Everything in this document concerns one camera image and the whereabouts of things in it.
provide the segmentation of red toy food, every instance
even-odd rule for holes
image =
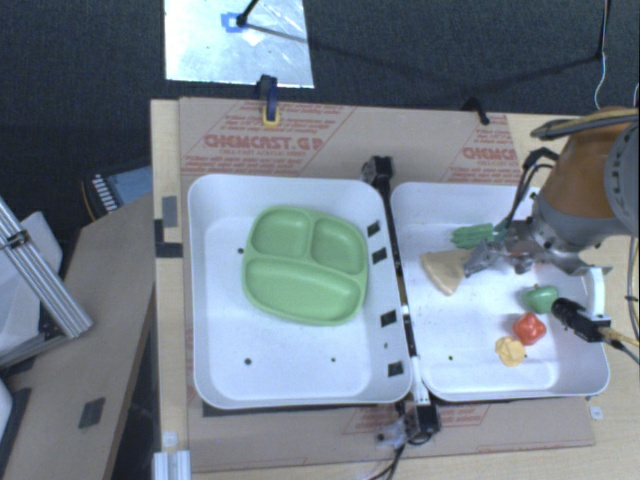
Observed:
[[[533,345],[547,334],[547,327],[533,313],[525,313],[513,324],[513,332],[523,345]]]

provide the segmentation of metal plate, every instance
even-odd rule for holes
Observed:
[[[238,28],[250,1],[164,0],[167,79],[313,88],[302,0],[260,0]]]

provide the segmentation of green plate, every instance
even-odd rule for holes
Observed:
[[[242,288],[256,307],[306,324],[338,325],[362,307],[367,244],[349,222],[274,206],[256,218],[242,262]]]

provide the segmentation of wooden table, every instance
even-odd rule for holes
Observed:
[[[154,170],[154,218],[162,218],[163,198],[180,194],[180,145],[178,102],[152,103],[152,150]],[[520,161],[527,151],[540,147],[529,132],[558,116],[507,115],[514,145]],[[551,143],[560,150],[564,141]],[[164,241],[182,241],[181,218],[175,226],[164,229]],[[607,276],[607,312],[614,327],[631,333],[624,295],[626,292],[628,239],[611,238],[597,251],[586,254],[588,261],[614,267]],[[160,383],[160,429],[163,451],[188,448],[186,413],[185,338],[182,260],[159,258],[156,261],[158,359]],[[603,394],[589,405],[602,410],[603,419],[593,421],[595,447],[494,453],[400,462],[397,479],[448,478],[635,478],[640,468],[637,443],[640,440],[640,394],[638,367],[626,355],[607,350],[611,381]],[[380,471],[386,463],[364,462],[321,466],[271,468],[235,472],[194,474],[197,480],[252,479],[361,479]]]

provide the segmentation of white tray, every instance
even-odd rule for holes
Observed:
[[[436,396],[453,402],[512,398],[592,395],[609,381],[601,344],[583,341],[558,319],[542,315],[547,335],[526,347],[516,368],[503,365],[496,340],[511,334],[524,313],[518,294],[534,283],[558,287],[560,296],[603,311],[602,271],[570,277],[555,266],[536,265],[517,275],[506,261],[463,279],[451,297],[427,278],[419,256],[453,248],[451,232],[459,226],[497,224],[508,213],[515,188],[488,185],[405,183],[392,195],[400,256],[413,321],[420,374]],[[531,200],[516,218],[530,214]]]
[[[303,325],[253,307],[242,291],[242,254],[256,216],[274,205],[332,214],[354,224],[369,249],[367,294],[349,322]],[[378,193],[359,181],[213,174],[188,195],[194,379],[223,409],[388,403],[411,385],[411,367]],[[367,237],[377,222],[380,231]],[[386,248],[387,259],[372,253]],[[381,316],[396,321],[382,326]]]

